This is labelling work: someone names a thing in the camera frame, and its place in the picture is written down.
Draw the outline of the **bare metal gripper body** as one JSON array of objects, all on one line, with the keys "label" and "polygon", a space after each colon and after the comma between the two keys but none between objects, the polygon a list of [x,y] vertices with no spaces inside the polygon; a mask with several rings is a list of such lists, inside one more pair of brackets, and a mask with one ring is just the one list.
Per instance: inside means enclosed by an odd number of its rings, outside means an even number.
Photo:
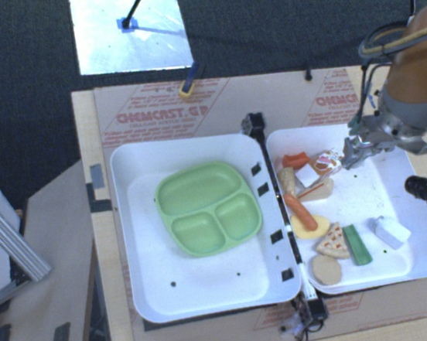
[{"label": "bare metal gripper body", "polygon": [[403,121],[393,114],[364,117],[358,126],[362,157],[389,152],[398,147],[407,152],[427,149],[427,111],[414,113]]}]

